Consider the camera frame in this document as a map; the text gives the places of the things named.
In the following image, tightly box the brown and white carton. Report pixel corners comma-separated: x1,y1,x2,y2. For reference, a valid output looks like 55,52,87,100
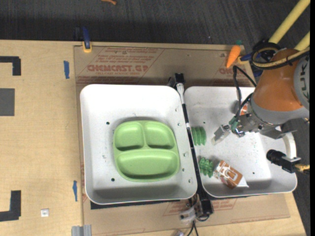
212,159,250,190

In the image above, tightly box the green ribbed toy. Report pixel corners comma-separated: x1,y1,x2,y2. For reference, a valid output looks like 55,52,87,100
198,156,215,178
190,126,207,147

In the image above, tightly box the white plastic tray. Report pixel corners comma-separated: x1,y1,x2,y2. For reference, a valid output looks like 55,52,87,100
79,83,198,206
183,86,298,199

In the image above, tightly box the brown cardboard board red print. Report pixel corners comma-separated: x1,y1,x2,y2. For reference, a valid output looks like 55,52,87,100
73,45,291,236

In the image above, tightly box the orange carrot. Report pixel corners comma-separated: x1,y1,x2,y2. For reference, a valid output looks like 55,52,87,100
225,40,243,69

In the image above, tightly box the black cylinder on white bracket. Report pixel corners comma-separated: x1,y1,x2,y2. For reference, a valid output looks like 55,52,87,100
266,133,302,174

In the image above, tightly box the black block with thin wires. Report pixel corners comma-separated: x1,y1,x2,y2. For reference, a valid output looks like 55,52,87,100
168,73,186,87
196,199,215,217

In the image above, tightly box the green divided plate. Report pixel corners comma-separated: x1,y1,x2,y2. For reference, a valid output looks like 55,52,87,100
112,120,181,182

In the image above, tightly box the thin black and white rod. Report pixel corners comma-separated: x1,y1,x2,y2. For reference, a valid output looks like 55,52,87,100
175,82,205,202

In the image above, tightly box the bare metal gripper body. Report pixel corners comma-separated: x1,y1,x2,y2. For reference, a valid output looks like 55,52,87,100
235,113,282,138

